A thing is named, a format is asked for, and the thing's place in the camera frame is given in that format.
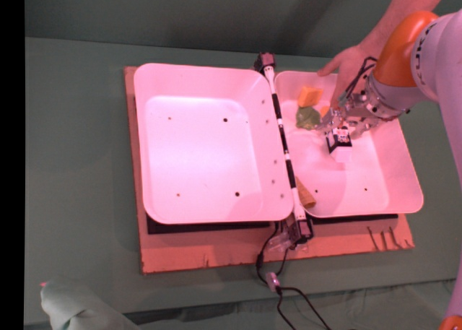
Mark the white plastic tray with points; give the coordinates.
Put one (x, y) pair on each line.
(202, 148)
(375, 173)

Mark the person's forearm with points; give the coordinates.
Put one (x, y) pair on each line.
(408, 3)

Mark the green toy lettuce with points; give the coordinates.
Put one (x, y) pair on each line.
(307, 118)

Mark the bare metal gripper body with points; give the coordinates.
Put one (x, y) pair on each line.
(359, 106)

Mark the brown flat board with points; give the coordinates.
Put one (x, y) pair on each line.
(223, 249)

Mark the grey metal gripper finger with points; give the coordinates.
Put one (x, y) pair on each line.
(359, 131)
(329, 121)

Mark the black and white thin rod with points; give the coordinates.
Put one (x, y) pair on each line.
(285, 144)

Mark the orange cheese wedge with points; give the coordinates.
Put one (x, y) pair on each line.
(309, 95)

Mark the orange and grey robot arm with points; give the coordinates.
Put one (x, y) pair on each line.
(397, 61)

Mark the pale green cloth bundle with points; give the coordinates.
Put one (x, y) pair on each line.
(72, 307)

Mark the small orange toy piece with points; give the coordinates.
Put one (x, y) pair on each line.
(325, 110)

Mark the brown toy ice-cream cone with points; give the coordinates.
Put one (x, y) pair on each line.
(306, 195)

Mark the person's hand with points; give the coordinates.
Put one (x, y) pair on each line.
(348, 66)

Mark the white and black carton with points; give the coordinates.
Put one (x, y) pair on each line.
(341, 149)

